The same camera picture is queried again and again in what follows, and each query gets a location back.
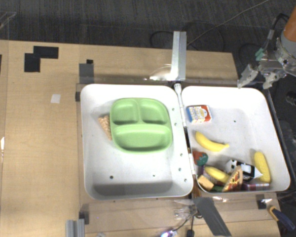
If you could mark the pizza slice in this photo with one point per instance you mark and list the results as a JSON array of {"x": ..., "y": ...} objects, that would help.
[{"x": 234, "y": 180}]

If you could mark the tan waffle biscuit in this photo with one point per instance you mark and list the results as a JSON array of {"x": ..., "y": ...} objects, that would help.
[{"x": 105, "y": 125}]

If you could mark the red strawberry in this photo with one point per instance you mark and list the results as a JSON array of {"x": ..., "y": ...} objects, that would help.
[{"x": 199, "y": 158}]

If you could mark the yellow banana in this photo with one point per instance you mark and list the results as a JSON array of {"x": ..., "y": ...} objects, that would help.
[
  {"x": 208, "y": 143},
  {"x": 215, "y": 173}
]

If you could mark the yellow corn cob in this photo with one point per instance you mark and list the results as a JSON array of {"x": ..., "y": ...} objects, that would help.
[{"x": 262, "y": 167}]

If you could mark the green toy food piece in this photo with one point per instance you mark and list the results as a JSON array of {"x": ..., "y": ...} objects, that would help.
[{"x": 217, "y": 188}]

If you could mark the white plastic tray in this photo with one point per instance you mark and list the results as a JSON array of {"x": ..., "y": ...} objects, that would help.
[
  {"x": 246, "y": 122},
  {"x": 128, "y": 171}
]

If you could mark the blue red and white carton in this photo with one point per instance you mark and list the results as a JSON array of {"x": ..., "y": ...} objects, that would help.
[{"x": 199, "y": 113}]

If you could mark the dark red packet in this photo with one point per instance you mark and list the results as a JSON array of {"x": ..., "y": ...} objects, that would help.
[{"x": 256, "y": 186}]

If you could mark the yellow bread piece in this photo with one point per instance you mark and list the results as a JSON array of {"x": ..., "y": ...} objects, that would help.
[{"x": 205, "y": 182}]

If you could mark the black and white milk carton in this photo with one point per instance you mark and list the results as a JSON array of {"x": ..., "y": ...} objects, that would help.
[{"x": 247, "y": 170}]

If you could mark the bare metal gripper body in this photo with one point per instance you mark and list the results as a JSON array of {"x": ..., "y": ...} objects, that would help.
[{"x": 283, "y": 64}]

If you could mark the green divided plate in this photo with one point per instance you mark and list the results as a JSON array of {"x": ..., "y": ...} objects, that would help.
[{"x": 140, "y": 132}]

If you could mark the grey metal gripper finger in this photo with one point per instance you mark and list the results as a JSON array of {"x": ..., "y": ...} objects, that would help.
[
  {"x": 270, "y": 80},
  {"x": 247, "y": 75}
]

